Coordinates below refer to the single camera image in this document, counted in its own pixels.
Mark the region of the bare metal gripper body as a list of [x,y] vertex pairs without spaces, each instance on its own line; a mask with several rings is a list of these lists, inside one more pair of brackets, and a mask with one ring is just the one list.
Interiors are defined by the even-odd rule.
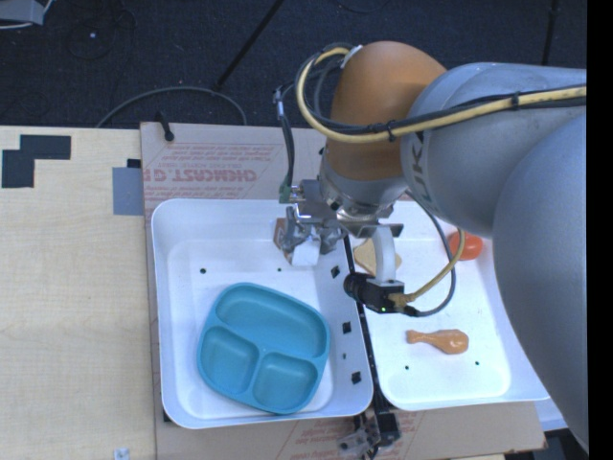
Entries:
[[393,237],[403,231],[403,224],[390,220],[399,190],[391,181],[340,180],[329,178],[305,179],[293,189],[290,204],[298,221],[311,229],[315,226],[342,225],[346,235],[369,238],[375,230],[387,227]]

